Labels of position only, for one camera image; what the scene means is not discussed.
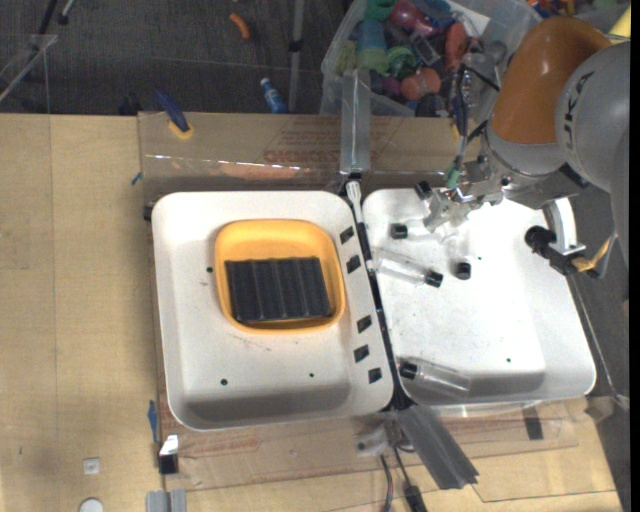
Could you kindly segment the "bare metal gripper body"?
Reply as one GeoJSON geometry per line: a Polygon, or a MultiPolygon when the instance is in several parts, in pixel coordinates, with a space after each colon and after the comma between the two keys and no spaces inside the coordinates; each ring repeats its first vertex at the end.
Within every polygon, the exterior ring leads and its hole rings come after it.
{"type": "Polygon", "coordinates": [[[567,164],[546,174],[525,173],[498,159],[465,162],[452,180],[452,198],[463,204],[495,206],[509,200],[541,209],[554,200],[573,197],[590,186],[567,164]]]}

